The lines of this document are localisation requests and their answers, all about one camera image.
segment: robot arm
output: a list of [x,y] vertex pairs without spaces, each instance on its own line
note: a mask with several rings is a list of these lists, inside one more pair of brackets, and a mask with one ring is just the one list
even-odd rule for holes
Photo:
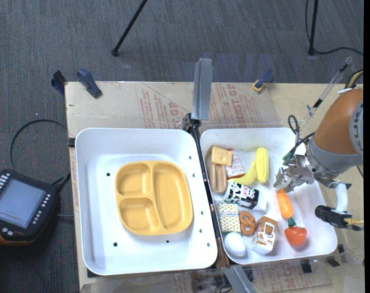
[[352,228],[347,211],[348,183],[334,178],[353,166],[363,166],[363,91],[347,89],[336,99],[306,145],[305,155],[293,155],[287,168],[280,168],[274,184],[276,190],[290,191],[314,180],[335,189],[335,209],[318,206],[316,216],[338,228]]

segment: toy egg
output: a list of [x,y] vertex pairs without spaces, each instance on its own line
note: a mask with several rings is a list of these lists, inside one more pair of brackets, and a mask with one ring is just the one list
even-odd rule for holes
[[228,233],[223,240],[224,247],[228,254],[242,257],[246,253],[246,245],[244,238],[238,232]]

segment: yellow corn cob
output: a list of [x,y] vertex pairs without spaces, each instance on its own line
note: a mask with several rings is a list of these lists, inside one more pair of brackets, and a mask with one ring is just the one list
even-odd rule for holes
[[268,151],[264,147],[259,147],[256,150],[256,169],[257,180],[260,183],[265,183],[269,176],[269,156]]

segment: yellow plate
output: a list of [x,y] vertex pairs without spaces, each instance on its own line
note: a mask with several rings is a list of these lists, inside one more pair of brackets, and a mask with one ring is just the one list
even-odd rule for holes
[[132,233],[146,236],[177,233],[192,222],[187,179],[173,163],[125,164],[117,171],[115,190],[118,215]]

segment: white tray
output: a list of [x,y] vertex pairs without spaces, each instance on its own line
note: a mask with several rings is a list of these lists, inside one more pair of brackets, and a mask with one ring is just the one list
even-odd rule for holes
[[[333,252],[337,246],[335,229],[328,223],[317,218],[314,211],[318,205],[325,205],[324,198],[318,183],[302,184],[293,192],[288,193],[294,207],[294,219],[297,226],[304,226],[307,233],[305,245],[301,247],[291,246],[285,238],[284,230],[288,221],[280,215],[276,194],[273,184],[276,180],[278,169],[282,166],[282,157],[295,144],[295,135],[289,128],[246,128],[246,129],[209,129],[200,138],[201,150],[205,160],[206,169],[209,170],[211,147],[213,145],[222,148],[236,150],[241,163],[247,170],[255,158],[258,147],[265,147],[269,153],[269,179],[267,183],[260,184],[255,181],[252,187],[258,189],[267,198],[267,210],[250,211],[256,220],[263,215],[270,214],[278,219],[278,231],[273,250],[266,254],[259,254],[251,249],[252,237],[244,237],[246,244],[245,256],[238,258],[227,256],[238,264],[254,264],[259,262],[281,261],[284,259],[306,258],[310,256],[323,256]],[[305,147],[302,144],[297,149],[297,154],[304,154]],[[214,204],[223,201],[222,194],[212,192]],[[240,211],[248,210],[239,206]]]
[[[115,175],[124,164],[162,160],[186,175],[194,218],[179,233],[142,236],[121,223]],[[197,147],[179,129],[89,128],[76,138],[82,256],[98,275],[203,269],[217,257]]]

